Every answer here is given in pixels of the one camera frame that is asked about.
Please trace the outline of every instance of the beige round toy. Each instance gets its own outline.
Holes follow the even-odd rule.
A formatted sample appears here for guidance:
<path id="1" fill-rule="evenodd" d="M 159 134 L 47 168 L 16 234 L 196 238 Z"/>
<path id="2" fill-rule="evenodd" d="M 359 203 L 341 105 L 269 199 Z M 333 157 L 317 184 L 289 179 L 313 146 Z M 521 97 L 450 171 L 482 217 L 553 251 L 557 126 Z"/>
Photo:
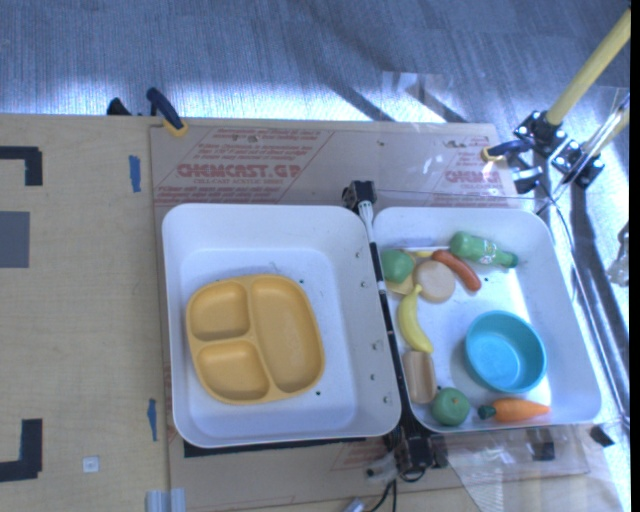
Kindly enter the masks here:
<path id="1" fill-rule="evenodd" d="M 431 302 L 444 302 L 456 288 L 455 274 L 439 261 L 426 260 L 420 263 L 414 270 L 413 279 L 422 286 L 420 295 Z"/>

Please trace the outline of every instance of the green toy fruit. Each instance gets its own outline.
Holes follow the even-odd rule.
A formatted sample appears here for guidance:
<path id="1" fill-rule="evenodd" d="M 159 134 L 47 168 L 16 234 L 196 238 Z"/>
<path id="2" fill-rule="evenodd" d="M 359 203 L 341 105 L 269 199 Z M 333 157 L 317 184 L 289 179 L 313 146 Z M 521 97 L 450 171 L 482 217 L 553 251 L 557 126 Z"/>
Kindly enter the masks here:
<path id="1" fill-rule="evenodd" d="M 384 278 L 393 283 L 402 283 L 413 272 L 415 262 L 404 251 L 387 249 L 382 251 L 382 274 Z"/>
<path id="2" fill-rule="evenodd" d="M 434 419 L 447 427 L 457 427 L 467 419 L 469 399 L 456 388 L 442 388 L 431 402 Z"/>

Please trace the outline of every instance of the yellow divided plate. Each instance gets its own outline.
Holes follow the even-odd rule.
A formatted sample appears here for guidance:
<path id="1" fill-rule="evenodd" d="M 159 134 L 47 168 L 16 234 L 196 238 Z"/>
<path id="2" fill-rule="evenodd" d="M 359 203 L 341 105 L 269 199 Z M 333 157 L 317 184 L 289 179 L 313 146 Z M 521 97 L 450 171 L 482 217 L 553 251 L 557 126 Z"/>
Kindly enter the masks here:
<path id="1" fill-rule="evenodd" d="M 324 371 L 309 299 L 280 275 L 245 275 L 200 288 L 187 304 L 186 327 L 201 384 L 229 404 L 296 396 Z"/>

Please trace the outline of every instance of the blue bowl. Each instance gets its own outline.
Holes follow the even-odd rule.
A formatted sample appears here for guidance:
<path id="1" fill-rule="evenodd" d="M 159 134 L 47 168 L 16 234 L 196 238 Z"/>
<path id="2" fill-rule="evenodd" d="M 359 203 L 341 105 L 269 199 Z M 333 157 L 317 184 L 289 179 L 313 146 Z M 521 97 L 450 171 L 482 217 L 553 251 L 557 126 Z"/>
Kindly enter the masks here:
<path id="1" fill-rule="evenodd" d="M 501 393 L 529 391 L 547 371 L 540 336 L 522 318 L 506 311 L 478 316 L 467 332 L 464 352 L 472 376 Z"/>

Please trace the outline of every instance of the gray square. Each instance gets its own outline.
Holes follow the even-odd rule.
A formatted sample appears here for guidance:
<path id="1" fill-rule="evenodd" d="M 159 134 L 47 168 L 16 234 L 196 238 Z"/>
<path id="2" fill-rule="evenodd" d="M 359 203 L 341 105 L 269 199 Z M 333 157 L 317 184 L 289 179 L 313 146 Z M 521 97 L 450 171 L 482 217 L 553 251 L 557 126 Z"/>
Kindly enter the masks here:
<path id="1" fill-rule="evenodd" d="M 0 211 L 0 268 L 29 267 L 29 212 Z"/>

